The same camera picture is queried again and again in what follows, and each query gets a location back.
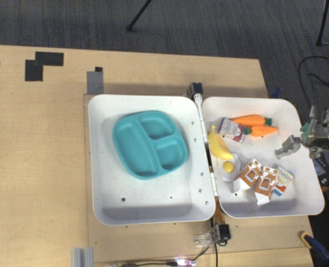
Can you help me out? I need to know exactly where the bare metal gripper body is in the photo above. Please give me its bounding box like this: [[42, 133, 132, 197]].
[[301, 120, 329, 153]]

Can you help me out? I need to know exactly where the white red and blue carton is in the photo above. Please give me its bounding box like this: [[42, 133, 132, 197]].
[[273, 165, 295, 197]]

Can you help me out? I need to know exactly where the orange carrot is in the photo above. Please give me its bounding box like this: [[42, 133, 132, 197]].
[[231, 114, 273, 127], [243, 125, 280, 138]]

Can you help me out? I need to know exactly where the brown and white carton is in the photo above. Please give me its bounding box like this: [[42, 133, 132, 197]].
[[253, 165, 279, 206], [232, 158, 263, 194]]

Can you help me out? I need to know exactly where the white plastic tray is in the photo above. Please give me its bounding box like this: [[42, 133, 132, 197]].
[[201, 96, 326, 219], [87, 93, 217, 227]]

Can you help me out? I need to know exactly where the pink and purple small carton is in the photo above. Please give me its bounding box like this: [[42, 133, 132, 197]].
[[217, 117, 247, 144]]

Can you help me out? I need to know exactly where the white fried egg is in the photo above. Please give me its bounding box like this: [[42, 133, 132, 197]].
[[217, 152, 242, 183]]

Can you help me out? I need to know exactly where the yellow banana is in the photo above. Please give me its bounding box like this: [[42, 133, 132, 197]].
[[207, 125, 235, 161]]

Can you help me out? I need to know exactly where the thin black and white rod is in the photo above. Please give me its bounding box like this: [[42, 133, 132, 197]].
[[193, 93, 219, 197]]

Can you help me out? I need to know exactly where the teal divided plate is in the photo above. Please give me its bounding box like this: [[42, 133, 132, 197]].
[[112, 110, 189, 181]]

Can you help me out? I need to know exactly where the black block with wires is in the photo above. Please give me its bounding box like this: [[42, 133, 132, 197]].
[[218, 224, 232, 243], [188, 82, 204, 96]]

